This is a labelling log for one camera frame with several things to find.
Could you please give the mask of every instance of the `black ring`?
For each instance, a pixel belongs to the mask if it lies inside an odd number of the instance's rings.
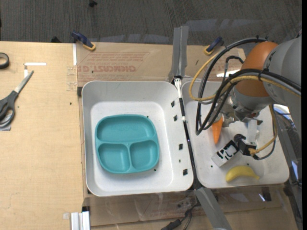
[[[0,69],[4,69],[9,66],[10,60],[7,54],[0,53],[0,58],[4,58],[6,61],[3,64],[0,64]]]

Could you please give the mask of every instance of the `teal plate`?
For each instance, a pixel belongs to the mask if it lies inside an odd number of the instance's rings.
[[[99,163],[110,173],[143,172],[159,161],[157,132],[152,121],[142,115],[101,119],[95,129],[95,145]]]

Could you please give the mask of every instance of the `scissors blade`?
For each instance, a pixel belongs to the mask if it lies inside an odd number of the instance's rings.
[[[30,78],[32,77],[34,71],[31,71],[30,74],[28,76],[26,76],[20,84],[18,84],[18,86],[14,89],[15,92],[19,93],[24,86],[28,83],[28,81],[30,80]]]

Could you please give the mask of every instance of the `scissors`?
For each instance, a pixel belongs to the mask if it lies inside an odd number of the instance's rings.
[[[28,83],[30,78],[32,77],[34,71],[31,71],[28,76],[26,76],[21,83],[4,99],[0,100],[0,125],[9,124],[14,116],[15,116],[15,100],[20,93],[20,91],[24,88],[24,86]],[[11,110],[12,114],[8,119],[5,119],[7,112]]]

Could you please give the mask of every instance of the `white plastic tray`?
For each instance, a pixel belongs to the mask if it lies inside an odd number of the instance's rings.
[[[83,87],[86,183],[96,196],[185,191],[193,183],[178,95],[168,82],[92,81]],[[148,116],[158,135],[160,158],[145,172],[113,174],[99,164],[94,142],[98,121],[106,116]]]
[[[193,95],[197,96],[199,82],[193,86]],[[238,152],[226,164],[218,167],[211,159],[211,156],[225,146],[236,134],[247,136],[247,127],[244,123],[235,122],[229,127],[223,128],[220,140],[215,145],[212,130],[209,128],[202,131],[198,136],[195,134],[195,120],[197,102],[189,97],[190,82],[186,82],[182,86],[182,95],[185,104],[186,118],[188,121],[188,129],[191,144],[193,147],[196,173],[200,183],[208,188],[225,188],[235,186],[250,186],[264,184],[284,183],[289,177],[289,169],[279,139],[276,140],[275,150],[271,156],[266,159],[257,161],[249,156],[244,156]],[[219,82],[208,82],[206,84],[204,96],[213,94],[218,87]],[[202,106],[202,117],[204,120],[211,105]],[[272,117],[268,107],[260,112],[257,119],[263,120],[259,126],[259,135],[256,137],[258,148],[271,140],[272,134]],[[259,153],[259,156],[267,154],[272,145]],[[248,165],[255,173],[260,176],[259,180],[251,177],[239,177],[227,183],[225,180],[228,170],[237,165]]]

